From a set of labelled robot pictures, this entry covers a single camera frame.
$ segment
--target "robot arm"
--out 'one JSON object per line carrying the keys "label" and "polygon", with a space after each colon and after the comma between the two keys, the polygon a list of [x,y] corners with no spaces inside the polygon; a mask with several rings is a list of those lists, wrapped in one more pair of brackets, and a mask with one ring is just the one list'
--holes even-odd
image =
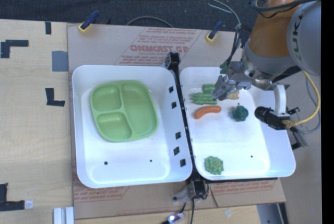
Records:
{"label": "robot arm", "polygon": [[[224,75],[216,82],[214,99],[227,99],[231,93],[249,89],[251,85],[274,90],[278,99],[282,89],[277,91],[281,85],[276,80],[300,70],[306,75],[320,76],[321,0],[267,0],[262,8],[257,7],[257,1],[252,3],[260,15],[243,48],[242,58],[231,62],[230,57],[221,66]],[[277,106],[285,108],[285,104],[276,103]],[[258,108],[255,115],[275,129],[297,124],[278,108]]]}

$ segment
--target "toy sausage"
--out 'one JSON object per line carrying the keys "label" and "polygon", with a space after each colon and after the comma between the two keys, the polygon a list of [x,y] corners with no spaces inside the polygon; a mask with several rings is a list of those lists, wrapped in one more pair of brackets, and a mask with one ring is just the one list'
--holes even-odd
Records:
{"label": "toy sausage", "polygon": [[221,111],[221,107],[218,105],[209,105],[209,106],[204,106],[199,108],[195,114],[194,118],[195,119],[200,119],[203,115],[207,113],[219,113]]}

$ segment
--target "blue and yellow clamp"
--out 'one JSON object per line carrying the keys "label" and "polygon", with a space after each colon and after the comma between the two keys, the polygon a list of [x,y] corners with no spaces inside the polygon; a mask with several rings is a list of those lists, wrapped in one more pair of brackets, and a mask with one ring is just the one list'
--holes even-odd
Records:
{"label": "blue and yellow clamp", "polygon": [[222,21],[219,21],[216,26],[214,27],[214,29],[209,32],[207,34],[207,36],[205,37],[205,39],[208,41],[208,42],[213,42],[214,39],[216,38],[216,34],[217,32],[219,31],[219,29],[223,26],[223,22]]}
{"label": "blue and yellow clamp", "polygon": [[94,11],[91,15],[87,17],[87,19],[82,22],[79,26],[78,29],[81,33],[86,32],[87,30],[90,29],[91,23],[95,23],[96,19],[100,16],[100,12],[98,10]]}

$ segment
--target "white tray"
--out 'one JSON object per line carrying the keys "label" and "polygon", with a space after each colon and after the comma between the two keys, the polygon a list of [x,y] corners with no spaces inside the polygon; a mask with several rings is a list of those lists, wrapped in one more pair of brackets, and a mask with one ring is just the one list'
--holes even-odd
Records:
{"label": "white tray", "polygon": [[[195,166],[208,180],[259,179],[290,176],[295,159],[286,131],[277,131],[255,118],[258,106],[275,108],[273,91],[256,87],[242,90],[237,100],[218,101],[222,111],[194,119],[202,105],[192,103],[191,96],[202,92],[202,85],[216,83],[217,67],[188,67],[181,71],[180,82]],[[232,111],[240,104],[248,109],[244,122],[237,122]],[[223,160],[224,171],[213,175],[205,170],[204,159],[215,156]]]}
{"label": "white tray", "polygon": [[[137,80],[149,89],[159,120],[153,135],[120,143],[99,135],[90,94],[96,86],[118,80]],[[193,166],[174,76],[169,70],[84,65],[73,72],[72,84],[77,173],[84,185],[101,188],[166,183],[190,176]]]}

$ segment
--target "green plate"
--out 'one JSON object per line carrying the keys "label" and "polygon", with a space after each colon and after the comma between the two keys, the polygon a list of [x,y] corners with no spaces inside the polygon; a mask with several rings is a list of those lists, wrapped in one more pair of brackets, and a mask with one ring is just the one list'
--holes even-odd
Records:
{"label": "green plate", "polygon": [[97,86],[90,95],[95,125],[110,142],[127,142],[152,135],[158,116],[148,88],[135,80]]}

